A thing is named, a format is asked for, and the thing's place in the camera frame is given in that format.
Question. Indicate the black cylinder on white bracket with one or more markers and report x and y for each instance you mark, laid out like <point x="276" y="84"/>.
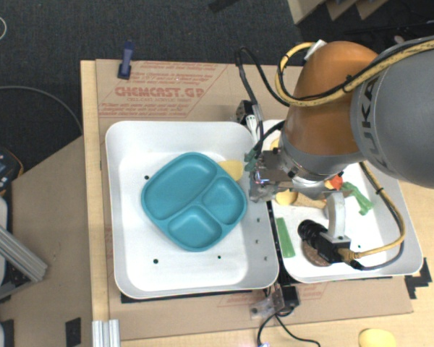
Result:
<point x="323" y="240"/>

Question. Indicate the green toy pea pod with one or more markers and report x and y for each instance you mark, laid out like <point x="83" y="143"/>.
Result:
<point x="361" y="201"/>

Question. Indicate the tan toy cone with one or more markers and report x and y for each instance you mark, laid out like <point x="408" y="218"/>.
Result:
<point x="309" y="201"/>

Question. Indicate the green toy stick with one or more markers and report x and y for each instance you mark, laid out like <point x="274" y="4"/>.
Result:
<point x="285" y="237"/>

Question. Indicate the small yellow toy piece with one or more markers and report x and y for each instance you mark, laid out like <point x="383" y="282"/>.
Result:
<point x="275" y="145"/>

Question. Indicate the orange carrot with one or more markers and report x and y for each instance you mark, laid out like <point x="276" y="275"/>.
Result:
<point x="335" y="183"/>

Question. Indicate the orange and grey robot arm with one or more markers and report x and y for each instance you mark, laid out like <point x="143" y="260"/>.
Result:
<point x="383" y="121"/>

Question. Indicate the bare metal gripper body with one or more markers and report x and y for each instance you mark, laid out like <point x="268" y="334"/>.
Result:
<point x="275" y="168"/>

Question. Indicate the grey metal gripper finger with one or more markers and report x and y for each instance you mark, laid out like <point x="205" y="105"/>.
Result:
<point x="259" y="193"/>

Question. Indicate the brown cardboard board, red print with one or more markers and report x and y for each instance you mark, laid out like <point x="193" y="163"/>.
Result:
<point x="166" y="92"/>

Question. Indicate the brown biscuit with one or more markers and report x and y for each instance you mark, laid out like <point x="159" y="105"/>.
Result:
<point x="311" y="257"/>

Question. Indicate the yellow oval toy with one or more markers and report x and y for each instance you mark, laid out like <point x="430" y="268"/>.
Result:
<point x="376" y="338"/>

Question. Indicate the blue divided plate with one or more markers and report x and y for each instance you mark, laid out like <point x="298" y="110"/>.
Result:
<point x="188" y="201"/>

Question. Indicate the pale yellow toy piece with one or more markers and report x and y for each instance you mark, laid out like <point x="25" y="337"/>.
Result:
<point x="285" y="197"/>

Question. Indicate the yellow toy chip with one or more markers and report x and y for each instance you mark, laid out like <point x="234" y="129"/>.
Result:
<point x="233" y="168"/>

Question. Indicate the white plastic tray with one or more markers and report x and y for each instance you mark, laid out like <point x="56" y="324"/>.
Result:
<point x="137" y="230"/>
<point x="376" y="244"/>

